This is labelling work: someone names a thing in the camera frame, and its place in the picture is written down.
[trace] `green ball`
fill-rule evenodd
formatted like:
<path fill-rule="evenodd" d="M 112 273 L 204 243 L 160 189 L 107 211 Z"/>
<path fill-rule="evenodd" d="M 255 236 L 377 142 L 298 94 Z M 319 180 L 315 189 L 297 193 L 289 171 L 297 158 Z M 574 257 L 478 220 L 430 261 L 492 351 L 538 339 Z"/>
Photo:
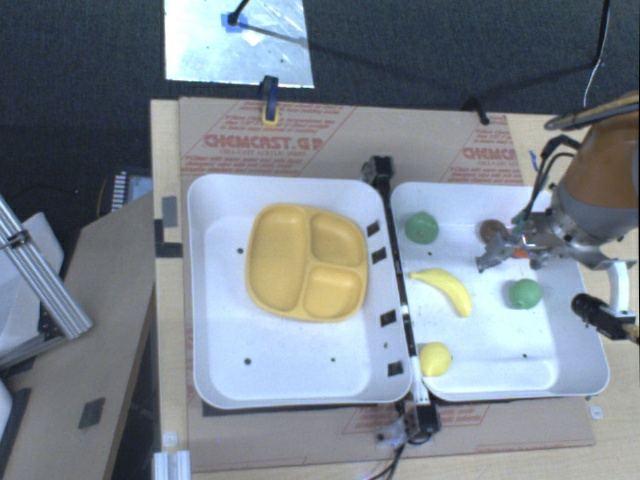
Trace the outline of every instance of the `green ball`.
<path fill-rule="evenodd" d="M 412 242 L 427 245 L 438 237 L 438 223 L 427 212 L 418 212 L 407 221 L 404 231 Z"/>
<path fill-rule="evenodd" d="M 511 305 L 516 309 L 531 309 L 542 299 L 542 288 L 533 279 L 520 279 L 509 289 Z"/>

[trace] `dark gray floor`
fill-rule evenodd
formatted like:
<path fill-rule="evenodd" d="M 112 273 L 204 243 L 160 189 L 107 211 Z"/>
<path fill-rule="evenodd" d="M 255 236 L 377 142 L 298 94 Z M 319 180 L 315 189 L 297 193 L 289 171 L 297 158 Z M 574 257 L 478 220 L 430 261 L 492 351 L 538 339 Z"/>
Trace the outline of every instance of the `dark gray floor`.
<path fill-rule="evenodd" d="M 581 106 L 602 9 L 602 0 L 303 1 L 316 88 L 282 99 L 458 109 L 474 96 L 487 111 L 531 113 Z M 638 88 L 639 16 L 640 0 L 612 0 L 590 103 Z M 163 33 L 163 0 L 0 0 L 0 194 L 20 217 L 44 211 L 63 243 L 95 219 L 107 176 L 149 166 L 151 99 L 255 97 L 254 87 L 166 81 Z M 144 414 L 133 413 L 134 440 L 136 429 L 149 435 Z"/>

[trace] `white cable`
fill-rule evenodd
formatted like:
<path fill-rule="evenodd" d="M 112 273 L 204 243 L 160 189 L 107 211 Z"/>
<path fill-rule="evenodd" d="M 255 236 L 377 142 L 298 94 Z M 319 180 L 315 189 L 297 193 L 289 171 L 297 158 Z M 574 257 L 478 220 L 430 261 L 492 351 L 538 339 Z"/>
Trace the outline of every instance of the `white cable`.
<path fill-rule="evenodd" d="M 602 64 L 602 56 L 604 54 L 604 46 L 607 42 L 607 35 L 609 35 L 609 17 L 611 16 L 611 12 L 608 11 L 607 12 L 607 22 L 604 25 L 604 37 L 602 38 L 602 50 L 600 50 L 600 57 L 598 57 L 598 61 L 596 62 L 596 65 L 593 66 L 593 69 L 591 70 L 591 76 L 589 77 L 589 83 L 587 84 L 587 88 L 584 91 L 584 96 L 582 98 L 582 106 L 583 108 L 587 108 L 587 95 L 589 94 L 589 89 L 591 89 L 591 84 L 593 83 L 593 79 L 596 76 L 596 73 L 598 71 L 598 68 L 600 67 L 600 64 Z"/>

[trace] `wooden table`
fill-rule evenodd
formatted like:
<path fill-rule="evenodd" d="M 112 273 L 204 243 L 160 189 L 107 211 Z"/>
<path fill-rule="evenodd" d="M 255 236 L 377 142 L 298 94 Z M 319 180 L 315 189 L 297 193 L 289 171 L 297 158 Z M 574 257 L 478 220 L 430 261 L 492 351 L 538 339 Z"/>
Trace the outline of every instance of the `wooden table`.
<path fill-rule="evenodd" d="M 402 110 L 397 110 L 399 119 Z M 509 130 L 517 151 L 525 183 L 533 182 L 529 150 L 539 152 L 551 137 L 543 131 L 548 116 L 507 115 Z M 584 132 L 574 132 L 581 139 Z M 162 219 L 163 198 L 180 198 L 179 106 L 176 101 L 152 103 L 152 146 L 154 177 L 154 215 Z M 164 242 L 182 241 L 181 222 L 165 227 Z M 612 256 L 637 259 L 637 230 L 622 243 L 605 252 Z M 158 360 L 160 374 L 160 427 L 164 451 L 187 449 L 187 411 L 185 378 L 185 333 L 181 258 L 159 258 L 156 261 L 158 304 Z M 587 291 L 605 300 L 608 280 L 603 274 L 583 270 Z M 631 273 L 631 307 L 638 308 L 638 267 Z M 402 460 L 396 471 L 398 479 L 512 479 L 581 478 L 582 480 L 637 478 L 640 471 L 640 386 L 638 349 L 630 343 L 603 339 L 611 370 L 607 389 L 589 405 L 602 410 L 603 419 L 593 421 L 597 444 L 594 447 L 551 450 L 486 453 L 480 455 L 432 457 Z M 304 467 L 270 468 L 194 474 L 196 480 L 233 479 L 326 479 L 367 478 L 385 464 L 357 462 Z"/>

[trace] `yellow ball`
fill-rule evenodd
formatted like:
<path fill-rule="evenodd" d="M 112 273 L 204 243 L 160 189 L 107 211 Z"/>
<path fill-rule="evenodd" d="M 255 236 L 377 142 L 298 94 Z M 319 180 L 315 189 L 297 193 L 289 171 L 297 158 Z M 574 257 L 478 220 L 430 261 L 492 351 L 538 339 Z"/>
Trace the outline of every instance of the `yellow ball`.
<path fill-rule="evenodd" d="M 451 352 L 444 343 L 433 341 L 420 349 L 420 370 L 425 377 L 438 377 L 451 366 Z"/>

